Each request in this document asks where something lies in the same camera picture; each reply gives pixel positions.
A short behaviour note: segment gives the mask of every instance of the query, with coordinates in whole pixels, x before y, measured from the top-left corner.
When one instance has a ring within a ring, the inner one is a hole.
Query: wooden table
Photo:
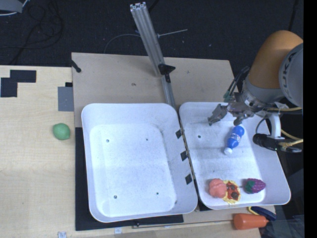
[[[112,61],[119,61],[119,63],[130,59],[135,66],[138,66],[139,59],[144,60],[141,57],[117,55],[102,57],[97,55],[97,57],[102,60],[111,58]],[[190,71],[185,64],[194,60],[167,58],[165,61],[177,63],[176,68],[180,65],[185,72],[193,72],[193,69]],[[209,96],[209,99],[205,101],[220,99],[222,97],[219,96],[220,93],[221,95],[224,93],[223,89],[233,78],[230,63],[215,60],[200,62],[202,66],[207,65],[215,71],[222,67],[222,72],[213,74],[212,79],[212,82],[220,85],[213,86],[214,89],[218,89],[218,96],[215,98],[215,95],[209,92],[200,98],[201,101],[204,101],[204,96]],[[0,65],[0,77],[10,77],[11,69],[36,70],[37,78],[36,83],[18,83],[16,98],[0,98],[0,234],[2,237],[54,238],[57,237],[58,232],[66,232],[67,237],[72,238],[204,238],[211,235],[222,238],[261,237],[258,229],[245,231],[234,229],[233,214],[247,213],[247,209],[244,208],[205,212],[197,210],[184,215],[182,224],[122,227],[122,234],[115,234],[114,228],[76,231],[74,112],[58,111],[57,99],[57,88],[65,86],[66,82],[73,82],[72,70],[74,69]],[[172,82],[174,83],[173,90],[176,91],[174,92],[176,102],[184,102],[184,97],[178,97],[179,93],[177,93],[177,89],[182,85],[177,83],[175,77],[172,78]],[[200,90],[205,91],[203,84],[200,85]],[[59,141],[54,137],[52,127],[60,122],[70,127],[70,139]]]

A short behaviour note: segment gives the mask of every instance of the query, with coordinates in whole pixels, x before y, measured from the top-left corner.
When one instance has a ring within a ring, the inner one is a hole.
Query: white bottle cap
[[[224,149],[224,153],[225,153],[226,155],[231,155],[231,154],[232,154],[232,149],[229,148],[229,147],[226,147],[226,148]]]

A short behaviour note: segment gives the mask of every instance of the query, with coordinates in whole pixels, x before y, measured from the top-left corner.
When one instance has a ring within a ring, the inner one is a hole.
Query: green circle
[[[53,134],[59,140],[66,140],[70,137],[70,129],[64,123],[58,123],[53,126]]]

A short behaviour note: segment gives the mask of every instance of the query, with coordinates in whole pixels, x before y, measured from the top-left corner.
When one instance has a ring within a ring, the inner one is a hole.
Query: robotic hand
[[[230,91],[247,71],[242,92],[233,93],[234,88]],[[297,108],[290,109],[279,103],[285,97]],[[224,102],[228,105],[217,106],[208,118],[209,125],[221,120],[227,112],[236,117],[234,125],[256,114],[269,119],[271,135],[256,133],[255,144],[274,151],[300,152],[293,147],[295,142],[287,143],[281,137],[279,115],[303,109],[303,39],[285,30],[271,34],[258,51],[251,69],[246,67],[235,77],[224,95]]]

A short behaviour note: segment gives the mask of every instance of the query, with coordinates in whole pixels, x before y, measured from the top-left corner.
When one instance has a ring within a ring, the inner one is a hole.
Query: blue bottle
[[[239,145],[243,135],[244,128],[242,126],[237,125],[232,129],[231,135],[227,139],[227,147],[224,149],[226,155],[232,154],[232,149]]]

